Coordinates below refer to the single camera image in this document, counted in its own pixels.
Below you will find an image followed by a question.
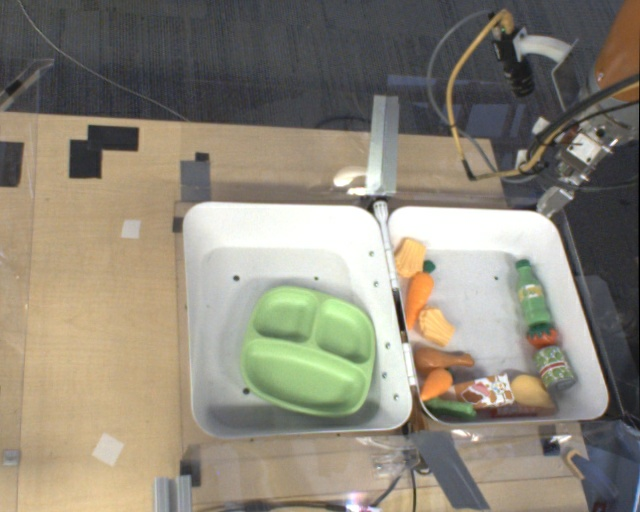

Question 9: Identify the green bottle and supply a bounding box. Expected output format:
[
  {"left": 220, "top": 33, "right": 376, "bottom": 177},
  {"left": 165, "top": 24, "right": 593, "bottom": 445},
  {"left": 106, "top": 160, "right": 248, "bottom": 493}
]
[{"left": 514, "top": 258, "right": 551, "bottom": 327}]

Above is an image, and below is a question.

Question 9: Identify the white plastic tray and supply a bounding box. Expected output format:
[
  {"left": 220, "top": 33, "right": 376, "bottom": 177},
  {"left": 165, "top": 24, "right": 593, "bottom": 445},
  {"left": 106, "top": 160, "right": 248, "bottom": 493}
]
[
  {"left": 387, "top": 205, "right": 611, "bottom": 428},
  {"left": 181, "top": 200, "right": 414, "bottom": 440}
]

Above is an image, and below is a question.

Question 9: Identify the red tomato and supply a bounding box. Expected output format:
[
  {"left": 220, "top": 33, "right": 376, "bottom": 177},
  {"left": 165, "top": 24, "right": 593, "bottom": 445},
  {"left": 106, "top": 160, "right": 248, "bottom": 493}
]
[{"left": 525, "top": 322, "right": 561, "bottom": 350}]

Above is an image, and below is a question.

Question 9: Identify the green cucumber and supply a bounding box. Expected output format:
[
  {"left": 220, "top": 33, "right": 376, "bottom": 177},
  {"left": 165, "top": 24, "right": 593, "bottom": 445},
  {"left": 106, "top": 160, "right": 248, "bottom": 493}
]
[{"left": 424, "top": 396, "right": 478, "bottom": 421}]

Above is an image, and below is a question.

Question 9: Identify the brown and white carton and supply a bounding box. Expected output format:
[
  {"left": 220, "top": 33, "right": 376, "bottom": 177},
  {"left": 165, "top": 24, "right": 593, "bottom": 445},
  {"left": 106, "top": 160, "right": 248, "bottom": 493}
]
[{"left": 453, "top": 373, "right": 516, "bottom": 412}]

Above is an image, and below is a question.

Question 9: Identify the green divided plate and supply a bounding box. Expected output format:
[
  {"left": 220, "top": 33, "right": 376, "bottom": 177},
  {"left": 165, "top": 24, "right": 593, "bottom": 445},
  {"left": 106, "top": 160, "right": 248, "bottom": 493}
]
[{"left": 239, "top": 285, "right": 378, "bottom": 419}]

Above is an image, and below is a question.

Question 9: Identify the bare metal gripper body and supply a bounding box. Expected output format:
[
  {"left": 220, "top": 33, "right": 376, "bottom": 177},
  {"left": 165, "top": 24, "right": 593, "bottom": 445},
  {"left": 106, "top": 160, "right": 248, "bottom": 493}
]
[{"left": 553, "top": 121, "right": 623, "bottom": 189}]

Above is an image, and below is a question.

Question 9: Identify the small orange carrot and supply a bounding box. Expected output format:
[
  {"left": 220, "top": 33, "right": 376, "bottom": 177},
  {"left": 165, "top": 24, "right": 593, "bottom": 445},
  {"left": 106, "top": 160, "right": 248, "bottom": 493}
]
[{"left": 419, "top": 367, "right": 455, "bottom": 403}]

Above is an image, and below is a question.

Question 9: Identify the green and white can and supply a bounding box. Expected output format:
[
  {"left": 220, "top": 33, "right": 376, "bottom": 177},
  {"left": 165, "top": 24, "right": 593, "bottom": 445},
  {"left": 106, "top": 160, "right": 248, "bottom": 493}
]
[{"left": 531, "top": 345, "right": 578, "bottom": 393}]

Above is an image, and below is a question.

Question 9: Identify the brown chicken drumstick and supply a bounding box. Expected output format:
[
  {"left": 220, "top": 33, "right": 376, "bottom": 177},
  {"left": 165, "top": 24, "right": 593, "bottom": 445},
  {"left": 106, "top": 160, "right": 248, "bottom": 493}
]
[{"left": 413, "top": 345, "right": 476, "bottom": 377}]

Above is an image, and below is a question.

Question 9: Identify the large orange carrot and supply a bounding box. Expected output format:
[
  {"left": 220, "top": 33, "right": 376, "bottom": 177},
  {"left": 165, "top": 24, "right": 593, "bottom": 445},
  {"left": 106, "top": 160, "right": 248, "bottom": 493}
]
[{"left": 404, "top": 259, "right": 438, "bottom": 332}]

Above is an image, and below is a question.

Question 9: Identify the black cylinder on white bracket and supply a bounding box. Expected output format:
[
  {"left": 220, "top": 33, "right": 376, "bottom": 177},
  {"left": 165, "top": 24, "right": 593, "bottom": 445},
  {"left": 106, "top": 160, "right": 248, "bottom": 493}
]
[{"left": 489, "top": 23, "right": 574, "bottom": 99}]

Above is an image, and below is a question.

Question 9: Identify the orange ridged biscuit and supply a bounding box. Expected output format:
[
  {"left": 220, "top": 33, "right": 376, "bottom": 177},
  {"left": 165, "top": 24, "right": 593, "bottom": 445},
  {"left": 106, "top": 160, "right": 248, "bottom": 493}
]
[
  {"left": 394, "top": 237, "right": 428, "bottom": 280},
  {"left": 418, "top": 307, "right": 457, "bottom": 349}
]

